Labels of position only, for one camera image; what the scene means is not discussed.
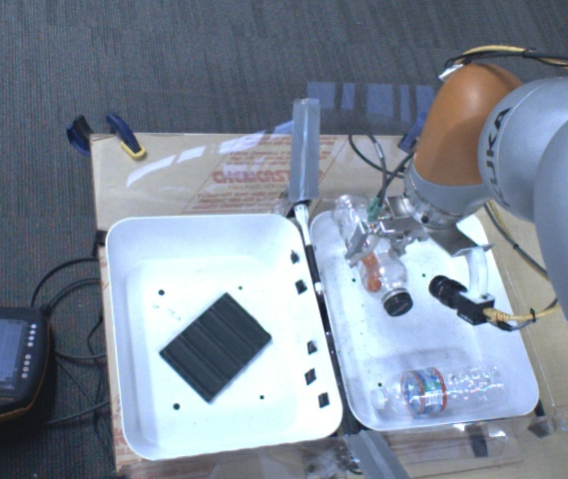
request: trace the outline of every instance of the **bottle cap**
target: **bottle cap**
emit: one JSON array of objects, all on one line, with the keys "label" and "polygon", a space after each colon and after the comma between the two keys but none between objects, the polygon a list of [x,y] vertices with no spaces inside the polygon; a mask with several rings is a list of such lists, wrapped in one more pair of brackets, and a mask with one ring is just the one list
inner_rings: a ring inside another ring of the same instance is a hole
[{"label": "bottle cap", "polygon": [[412,308],[412,296],[407,291],[398,292],[383,303],[383,308],[393,316],[405,314]]}]

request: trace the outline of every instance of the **bottle label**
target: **bottle label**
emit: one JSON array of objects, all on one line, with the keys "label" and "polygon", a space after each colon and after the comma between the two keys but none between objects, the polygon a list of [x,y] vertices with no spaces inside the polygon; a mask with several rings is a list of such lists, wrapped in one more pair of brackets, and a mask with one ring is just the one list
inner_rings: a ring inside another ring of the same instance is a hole
[{"label": "bottle label", "polygon": [[436,367],[403,373],[401,395],[412,415],[437,413],[445,408],[447,402],[445,382]]}]

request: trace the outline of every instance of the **plastic bottle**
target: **plastic bottle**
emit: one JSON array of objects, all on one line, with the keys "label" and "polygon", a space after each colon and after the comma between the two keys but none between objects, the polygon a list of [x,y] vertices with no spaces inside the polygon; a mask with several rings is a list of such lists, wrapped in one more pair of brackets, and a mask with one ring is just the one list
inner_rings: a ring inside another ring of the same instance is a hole
[{"label": "plastic bottle", "polygon": [[[367,205],[368,200],[359,195],[346,194],[335,201],[331,215],[346,247],[350,247],[359,223],[367,219]],[[373,247],[372,251],[357,263],[363,287],[381,300],[388,314],[405,314],[412,308],[405,265],[387,239],[371,235],[368,246]]]},{"label": "plastic bottle", "polygon": [[411,369],[370,392],[379,415],[432,416],[444,412],[472,413],[505,399],[501,371],[480,361],[457,367]]}]

